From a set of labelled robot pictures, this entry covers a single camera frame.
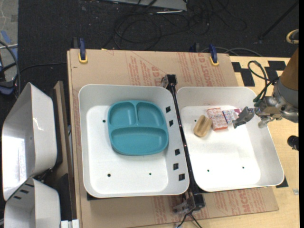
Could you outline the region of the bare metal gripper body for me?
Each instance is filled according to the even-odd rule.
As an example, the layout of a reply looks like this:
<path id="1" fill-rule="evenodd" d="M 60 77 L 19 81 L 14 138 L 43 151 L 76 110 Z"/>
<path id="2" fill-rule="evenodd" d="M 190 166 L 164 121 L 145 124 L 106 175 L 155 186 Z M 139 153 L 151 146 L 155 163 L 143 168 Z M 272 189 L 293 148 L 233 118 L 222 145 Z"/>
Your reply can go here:
<path id="1" fill-rule="evenodd" d="M 287 101 L 282 96 L 265 96 L 254 104 L 255 113 L 262 118 L 284 118 L 293 123 L 298 123 L 298 100 Z"/>

